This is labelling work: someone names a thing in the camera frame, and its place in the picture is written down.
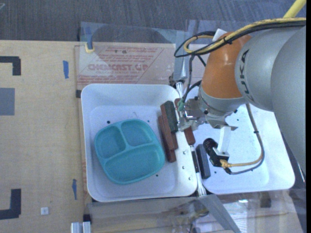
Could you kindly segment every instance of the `gray floor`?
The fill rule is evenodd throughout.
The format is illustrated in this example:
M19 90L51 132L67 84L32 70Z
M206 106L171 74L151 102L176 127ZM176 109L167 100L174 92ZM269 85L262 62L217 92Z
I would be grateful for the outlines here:
M77 41L82 22L185 30L189 20L243 25L283 17L295 0L0 0L0 39ZM304 7L298 16L306 16ZM297 211L305 206L305 183L294 167ZM300 215L306 227L306 215Z

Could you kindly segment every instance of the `cable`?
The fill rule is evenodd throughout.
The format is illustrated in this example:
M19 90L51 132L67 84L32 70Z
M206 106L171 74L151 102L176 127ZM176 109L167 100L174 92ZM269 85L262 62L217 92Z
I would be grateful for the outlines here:
M253 33L260 30L267 30L267 29L275 29L275 28L288 28L288 27L302 27L306 25L306 18L298 17L298 18L275 18L275 19L265 19L261 21L254 22L252 24L246 25L235 32L227 35L224 38L218 39L198 50L190 50L189 44L193 41L200 39L200 38L210 38L210 35L207 34L197 34L193 37L185 40L175 51L174 56L178 57L185 57L192 54L195 55L203 55L215 51L216 49L226 45L231 44L232 41L246 35L249 33ZM177 52L183 46L186 54L177 55Z
M199 86L201 84L202 80L199 80L198 82L195 82L189 89L189 91L191 91L192 89L194 89L196 86Z
M197 55L198 58L200 59L200 61L202 62L202 64L204 65L204 67L206 67L206 63L205 61L202 59L202 57L200 55Z
M262 139L261 139L261 136L260 136L259 131L257 129L257 126L256 126L256 123L255 123L255 120L254 120L254 117L253 117L253 114L252 114L252 110L251 110L251 107L250 107L249 103L246 104L246 108L247 108L247 112L248 112L249 118L250 118L251 123L252 123L253 128L254 128L254 133L257 136L257 139L258 139L258 142L259 142L259 145L260 145L260 148L261 148L261 153L260 153L260 156L259 156L259 158L257 160L255 160L253 162L248 162L248 163L230 164L226 160L220 160L220 162L222 163L222 167L226 170L227 173L232 174L232 175L246 173L246 172L249 172L249 171L252 171L252 170L258 168L263 163L264 156L265 156ZM239 172L231 172L231 170L229 169L229 167L232 167L232 166L249 166L249 165L253 165L253 164L256 164L256 163L258 163L256 166L248 168L248 169L245 169L245 170L242 170L242 171L239 171Z
M187 98L187 94L190 91L190 83L191 83L191 77L192 77L192 61L194 59L194 55L191 55L190 59L189 59L189 78L188 78L188 85L187 85L187 90L182 98L183 103L186 101Z
M296 0L286 12L283 18L295 17L303 8L303 6L305 6L306 3L307 0Z

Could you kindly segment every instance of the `blue plastic plate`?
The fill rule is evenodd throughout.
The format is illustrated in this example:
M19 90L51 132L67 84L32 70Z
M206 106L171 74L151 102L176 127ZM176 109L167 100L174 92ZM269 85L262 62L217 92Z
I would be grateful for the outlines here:
M120 121L101 129L94 144L105 174L117 184L150 177L165 163L164 151L155 133L139 119Z

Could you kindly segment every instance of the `blue tape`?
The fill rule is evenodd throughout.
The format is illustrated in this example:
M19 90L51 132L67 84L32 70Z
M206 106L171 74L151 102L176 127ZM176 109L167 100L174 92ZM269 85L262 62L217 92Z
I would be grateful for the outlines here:
M63 60L63 67L64 67L64 75L65 79L69 78L69 63L66 60Z
M77 180L73 179L72 180L72 189L73 189L73 194L74 194L74 199L77 200Z

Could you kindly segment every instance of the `black cable tie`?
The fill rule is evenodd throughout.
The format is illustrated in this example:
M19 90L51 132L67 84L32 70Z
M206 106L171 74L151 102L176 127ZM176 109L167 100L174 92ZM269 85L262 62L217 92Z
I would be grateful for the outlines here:
M225 168L225 172L226 172L227 174L231 174L231 173L232 173L231 170L230 170L230 168L228 168L228 167Z
M232 44L232 41L231 40L226 40L225 37L223 38L223 40L224 40L225 43L228 43L230 45Z

